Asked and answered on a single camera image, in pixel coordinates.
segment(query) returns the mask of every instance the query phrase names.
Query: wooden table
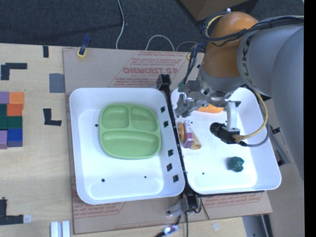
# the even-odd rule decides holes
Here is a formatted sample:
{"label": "wooden table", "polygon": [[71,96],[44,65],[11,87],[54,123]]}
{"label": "wooden table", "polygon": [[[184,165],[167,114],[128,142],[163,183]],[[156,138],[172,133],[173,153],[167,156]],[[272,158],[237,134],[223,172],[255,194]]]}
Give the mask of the wooden table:
{"label": "wooden table", "polygon": [[[2,237],[49,236],[50,222],[70,221],[72,196],[64,93],[50,93],[49,74],[63,74],[62,47],[50,46],[49,58],[36,45],[0,44],[0,64],[27,63],[27,70],[11,70],[0,80],[0,91],[24,92],[23,147],[0,150],[0,197],[7,201],[7,215],[29,214],[31,223],[0,226]],[[61,126],[44,125],[43,109]],[[186,225],[172,236],[186,234]],[[154,237],[161,226],[102,233],[82,237]],[[189,223],[190,237],[245,237],[242,218]]]}

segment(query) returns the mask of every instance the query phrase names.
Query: white tray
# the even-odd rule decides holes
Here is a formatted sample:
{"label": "white tray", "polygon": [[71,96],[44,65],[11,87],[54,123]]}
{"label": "white tray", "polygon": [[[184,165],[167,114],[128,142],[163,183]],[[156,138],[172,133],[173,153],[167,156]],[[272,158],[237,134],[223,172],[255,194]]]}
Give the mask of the white tray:
{"label": "white tray", "polygon": [[[177,89],[171,94],[174,108],[179,95]],[[239,88],[230,100],[241,101],[237,107],[237,128],[240,129],[240,134],[250,134],[262,125],[263,118],[258,103],[250,90]],[[225,111],[219,114],[193,111],[189,117],[179,117],[176,122],[187,119],[192,122],[191,128],[202,144],[198,150],[186,149],[181,145],[188,183],[195,192],[203,195],[251,192],[272,190],[280,185],[281,175],[270,140],[260,147],[242,147],[222,142],[209,128],[214,122],[227,121]],[[245,142],[259,143],[266,134],[266,129],[263,129]],[[227,168],[228,160],[234,156],[245,161],[241,172]]]}
{"label": "white tray", "polygon": [[[103,151],[95,125],[101,110],[113,103],[144,105],[157,114],[161,128],[157,155],[130,160]],[[183,191],[185,180],[162,92],[153,88],[80,88],[70,95],[70,112],[77,193],[84,202],[173,197]]]}

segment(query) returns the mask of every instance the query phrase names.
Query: black carpet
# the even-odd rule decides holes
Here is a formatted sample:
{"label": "black carpet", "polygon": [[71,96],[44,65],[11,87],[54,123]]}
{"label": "black carpet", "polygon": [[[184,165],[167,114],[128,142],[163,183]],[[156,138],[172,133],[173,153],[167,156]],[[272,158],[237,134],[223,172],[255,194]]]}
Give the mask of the black carpet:
{"label": "black carpet", "polygon": [[[178,0],[121,0],[121,5],[126,25],[119,49],[144,50],[154,35],[168,37],[175,47],[201,41],[201,22]],[[254,7],[247,6],[238,9],[258,20],[304,15],[302,0],[257,0]],[[90,47],[115,48],[120,32],[117,0],[0,0],[0,43],[80,46],[91,33]],[[172,49],[166,39],[154,38],[148,50]]]}

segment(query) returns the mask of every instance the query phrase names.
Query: green plate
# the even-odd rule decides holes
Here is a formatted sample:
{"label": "green plate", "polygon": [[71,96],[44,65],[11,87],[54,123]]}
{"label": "green plate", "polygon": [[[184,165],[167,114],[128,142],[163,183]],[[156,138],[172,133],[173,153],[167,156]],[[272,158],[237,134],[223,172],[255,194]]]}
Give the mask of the green plate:
{"label": "green plate", "polygon": [[158,118],[142,105],[107,105],[100,115],[99,134],[104,152],[116,158],[150,158],[161,147]]}

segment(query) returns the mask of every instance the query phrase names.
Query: cardboard sheet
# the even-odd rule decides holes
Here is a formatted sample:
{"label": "cardboard sheet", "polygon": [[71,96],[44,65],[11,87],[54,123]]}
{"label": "cardboard sheet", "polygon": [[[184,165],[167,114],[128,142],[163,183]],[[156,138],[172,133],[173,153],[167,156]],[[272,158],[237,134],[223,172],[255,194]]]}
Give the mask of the cardboard sheet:
{"label": "cardboard sheet", "polygon": [[[174,205],[178,197],[148,199],[101,205],[84,203],[76,192],[69,96],[82,87],[155,87],[160,74],[169,74],[170,89],[184,78],[187,53],[89,48],[85,58],[77,57],[77,48],[64,48],[64,75],[70,171],[73,194],[75,234],[169,225],[176,221],[167,217],[165,208]],[[194,69],[189,79],[195,79]],[[189,215],[189,221],[239,217],[271,213],[266,192],[203,197],[203,210]]]}

